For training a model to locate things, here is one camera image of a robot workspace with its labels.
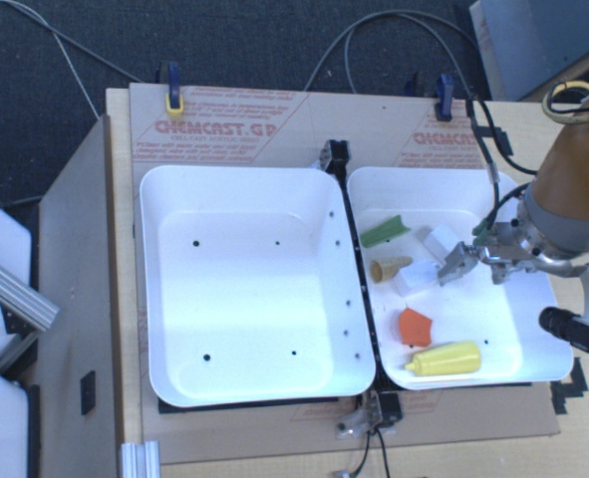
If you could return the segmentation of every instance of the yellow bottle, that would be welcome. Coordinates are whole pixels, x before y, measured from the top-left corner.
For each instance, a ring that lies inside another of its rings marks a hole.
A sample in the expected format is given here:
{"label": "yellow bottle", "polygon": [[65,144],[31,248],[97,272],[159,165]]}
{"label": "yellow bottle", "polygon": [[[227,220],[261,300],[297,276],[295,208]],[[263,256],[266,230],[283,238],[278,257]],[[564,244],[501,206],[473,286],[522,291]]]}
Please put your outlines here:
{"label": "yellow bottle", "polygon": [[414,355],[405,369],[416,375],[469,373],[480,368],[480,349],[474,342],[457,342]]}

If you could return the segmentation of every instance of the table surface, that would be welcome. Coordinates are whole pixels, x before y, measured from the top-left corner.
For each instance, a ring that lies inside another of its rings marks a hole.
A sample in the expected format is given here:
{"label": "table surface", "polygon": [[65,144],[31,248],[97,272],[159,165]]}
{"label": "table surface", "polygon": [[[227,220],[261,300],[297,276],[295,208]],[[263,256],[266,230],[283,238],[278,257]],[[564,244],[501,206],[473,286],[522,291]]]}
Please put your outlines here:
{"label": "table surface", "polygon": [[[533,168],[539,165],[560,126],[545,117],[537,104],[488,103],[488,106],[495,124],[508,132],[515,160]],[[117,289],[119,299],[117,338],[121,362],[121,368],[116,373],[117,435],[122,441],[143,442],[135,242],[132,238],[134,208],[129,91],[108,90],[107,110],[111,119],[112,193],[109,193],[109,198],[112,198],[111,209],[114,212],[111,231],[114,232],[117,267],[117,281],[113,288]],[[481,112],[477,113],[478,122],[483,124]],[[501,171],[517,183],[528,180],[526,175],[514,170],[499,157],[492,143],[488,146]],[[560,306],[583,306],[579,280],[551,278],[551,284]],[[581,360],[589,387],[589,355],[579,351],[575,354]],[[560,433],[553,436],[389,448],[391,475],[430,478],[589,476],[589,389],[583,397],[567,399],[566,406],[568,414],[558,418]],[[362,455],[360,450],[335,451],[164,465],[161,474],[164,478],[332,476],[336,470],[354,470]],[[360,476],[384,475],[381,451],[376,446],[370,452]]]}

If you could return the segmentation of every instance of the robotic arm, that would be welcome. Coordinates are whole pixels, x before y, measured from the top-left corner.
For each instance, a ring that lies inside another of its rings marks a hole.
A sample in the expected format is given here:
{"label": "robotic arm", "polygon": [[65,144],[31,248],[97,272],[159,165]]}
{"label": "robotic arm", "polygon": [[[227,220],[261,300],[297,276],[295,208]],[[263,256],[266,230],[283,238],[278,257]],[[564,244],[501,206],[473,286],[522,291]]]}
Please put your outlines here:
{"label": "robotic arm", "polygon": [[439,279],[444,285],[479,262],[491,268],[496,285],[522,270],[580,278],[584,314],[548,307],[539,322],[552,335],[589,353],[589,264],[571,263],[589,253],[589,97],[577,112],[554,111],[552,98],[563,87],[570,88],[570,83],[556,86],[543,108],[565,126],[533,180],[509,193],[519,198],[516,217],[491,224],[471,245],[458,243],[446,257]]}

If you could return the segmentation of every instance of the black floor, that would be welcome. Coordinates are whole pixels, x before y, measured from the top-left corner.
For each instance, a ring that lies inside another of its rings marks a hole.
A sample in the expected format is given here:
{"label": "black floor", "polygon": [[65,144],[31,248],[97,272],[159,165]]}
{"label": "black floor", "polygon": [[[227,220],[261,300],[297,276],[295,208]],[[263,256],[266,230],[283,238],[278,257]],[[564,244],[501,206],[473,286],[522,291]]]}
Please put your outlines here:
{"label": "black floor", "polygon": [[[321,56],[351,23],[387,10],[421,11],[449,20],[473,37],[468,7],[475,0],[16,0],[51,26],[153,82],[161,61],[181,66],[188,85],[302,90]],[[481,61],[457,31],[426,19],[451,48],[469,89],[488,98]],[[130,82],[67,46],[102,113],[107,88]],[[373,20],[357,30],[351,73],[360,93],[401,95],[422,73],[431,96],[440,74],[461,79],[437,40],[410,19]],[[312,91],[350,92],[342,44]],[[93,125],[95,117],[53,36],[0,4],[0,200],[41,195]]]}

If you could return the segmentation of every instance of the yellow clamp pad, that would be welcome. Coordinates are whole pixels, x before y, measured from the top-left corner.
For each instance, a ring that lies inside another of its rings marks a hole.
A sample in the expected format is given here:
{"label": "yellow clamp pad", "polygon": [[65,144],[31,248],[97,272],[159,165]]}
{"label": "yellow clamp pad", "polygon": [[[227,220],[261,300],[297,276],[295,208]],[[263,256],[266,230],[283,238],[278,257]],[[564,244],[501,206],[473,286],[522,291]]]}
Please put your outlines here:
{"label": "yellow clamp pad", "polygon": [[178,95],[178,108],[173,108],[170,106],[170,94],[166,94],[165,111],[171,117],[181,117],[183,115],[183,94]]}

